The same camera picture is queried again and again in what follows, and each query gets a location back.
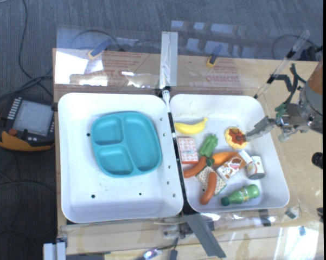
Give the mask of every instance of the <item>orange and black device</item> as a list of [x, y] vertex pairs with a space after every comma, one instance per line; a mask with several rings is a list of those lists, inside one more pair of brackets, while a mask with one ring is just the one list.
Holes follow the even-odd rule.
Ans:
[[16, 151], [43, 151], [54, 145], [54, 112], [44, 101], [15, 97], [0, 116], [0, 146]]

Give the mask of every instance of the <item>table surface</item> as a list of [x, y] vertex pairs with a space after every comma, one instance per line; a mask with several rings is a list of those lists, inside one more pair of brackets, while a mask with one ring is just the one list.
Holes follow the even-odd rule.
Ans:
[[[57, 61], [56, 51], [54, 50], [55, 61]], [[151, 59], [151, 66], [159, 64], [160, 55], [147, 56]], [[267, 80], [270, 72], [280, 63], [276, 60], [222, 58], [211, 70], [206, 67], [205, 61], [206, 58], [201, 56], [178, 56], [179, 87], [172, 89], [176, 93], [211, 92], [221, 95], [253, 96]], [[310, 77], [318, 64], [318, 62], [303, 61], [292, 63], [296, 65], [300, 77], [305, 80]], [[199, 75], [197, 79], [191, 70], [197, 70]], [[94, 86], [58, 83], [57, 70], [54, 70], [54, 74], [56, 104], [59, 98], [68, 92], [100, 92], [99, 88]], [[290, 75], [289, 66], [282, 74]], [[224, 78], [228, 78], [230, 83], [224, 83]], [[204, 83], [208, 82], [208, 85], [204, 84], [201, 88], [196, 88], [200, 79]], [[295, 94], [292, 101], [297, 101], [297, 95]], [[268, 91], [258, 98], [258, 101], [265, 114], [274, 117], [275, 107], [285, 101], [287, 96], [284, 81], [275, 81]], [[175, 219], [68, 224], [61, 210], [58, 131], [56, 114], [58, 237], [67, 237], [68, 255], [111, 252], [106, 254], [106, 259], [135, 259], [151, 248], [162, 248], [174, 242], [177, 237]], [[290, 190], [290, 201], [287, 207], [266, 211], [270, 226], [264, 226], [260, 214], [253, 211], [222, 215], [214, 222], [215, 230], [212, 232], [228, 259], [282, 259], [283, 257], [296, 259], [297, 255], [304, 259], [322, 259], [324, 258], [324, 230], [323, 222], [320, 221], [316, 209], [323, 207], [323, 171], [311, 162], [315, 152], [323, 152], [322, 135], [308, 131], [292, 135], [286, 142], [279, 142], [279, 128], [275, 128], [270, 134]], [[169, 259], [170, 250], [170, 248], [163, 249], [162, 254], [156, 259]], [[179, 238], [176, 250], [178, 259], [217, 258], [207, 256], [194, 234]]]

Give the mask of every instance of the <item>wooden table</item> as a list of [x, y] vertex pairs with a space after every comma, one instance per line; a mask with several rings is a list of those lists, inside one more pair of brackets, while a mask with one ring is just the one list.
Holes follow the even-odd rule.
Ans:
[[[79, 50], [63, 50], [62, 53], [84, 55]], [[55, 66], [59, 61], [58, 50], [54, 50]], [[116, 69], [119, 59], [127, 60], [128, 66]], [[112, 53], [103, 55], [107, 63], [113, 60], [112, 74], [126, 70], [135, 74], [148, 73], [153, 78], [159, 74], [160, 55], [134, 53]], [[177, 86], [172, 88], [172, 95], [177, 93], [211, 93], [253, 96], [258, 88], [267, 80], [280, 61], [220, 58], [213, 69], [206, 67], [205, 57], [178, 56]], [[317, 62], [293, 62], [297, 73], [308, 79]], [[127, 85], [116, 76], [114, 85], [107, 88], [62, 83], [59, 71], [55, 68], [54, 102], [69, 92], [96, 93], [154, 93], [152, 88], [137, 89]], [[108, 76], [108, 70], [91, 71], [95, 76]], [[292, 78], [287, 66], [282, 74]], [[258, 101], [265, 114], [275, 116], [275, 107], [288, 97], [284, 81], [275, 81]], [[292, 99], [297, 101], [298, 94]], [[131, 220], [113, 221], [91, 224], [67, 224], [61, 210], [61, 179], [59, 155], [59, 124], [56, 115], [56, 174], [57, 174], [57, 221], [58, 237], [67, 240], [67, 254], [105, 253], [106, 259], [135, 259], [142, 256], [149, 248], [163, 247], [173, 243], [176, 237], [176, 220]], [[256, 211], [241, 211], [222, 215], [214, 222], [213, 234], [219, 241], [228, 259], [282, 259], [324, 257], [323, 222], [320, 221], [317, 208], [323, 207], [323, 171], [314, 166], [311, 157], [315, 152], [323, 152], [322, 135], [308, 131], [292, 135], [290, 140], [278, 141], [280, 129], [271, 131], [280, 163], [290, 190], [290, 201], [283, 209], [268, 209], [266, 216], [271, 226], [265, 226]], [[209, 259], [194, 234], [180, 238], [177, 246], [178, 259]], [[170, 250], [156, 259], [169, 259]]]

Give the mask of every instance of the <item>carrot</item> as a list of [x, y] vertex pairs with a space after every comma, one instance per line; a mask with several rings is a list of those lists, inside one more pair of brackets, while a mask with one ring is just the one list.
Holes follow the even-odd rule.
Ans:
[[212, 198], [215, 190], [216, 190], [216, 185], [217, 185], [217, 174], [215, 172], [211, 172], [208, 175], [208, 183], [207, 183], [207, 189], [203, 196], [200, 199], [201, 204], [208, 204], [210, 199]]
[[191, 168], [183, 171], [184, 178], [189, 178], [197, 175], [206, 166], [206, 156], [201, 156], [199, 161]]
[[215, 160], [215, 166], [220, 166], [223, 165], [230, 158], [234, 157], [236, 154], [237, 151], [222, 151], [213, 154], [211, 158]]

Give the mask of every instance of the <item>gray carpet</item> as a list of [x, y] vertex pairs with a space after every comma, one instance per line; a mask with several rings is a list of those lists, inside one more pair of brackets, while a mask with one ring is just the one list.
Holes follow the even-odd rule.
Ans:
[[[281, 60], [304, 30], [303, 49], [323, 45], [323, 0], [8, 0], [0, 3], [0, 96], [52, 75], [54, 47], [93, 47], [104, 32], [125, 51], [159, 53], [161, 31], [178, 31], [180, 54], [207, 55], [207, 39], [222, 43], [223, 57]], [[51, 102], [52, 80], [20, 93]], [[11, 97], [0, 99], [0, 114]], [[55, 186], [53, 148], [0, 148], [0, 260], [42, 259], [43, 243], [55, 242]]]

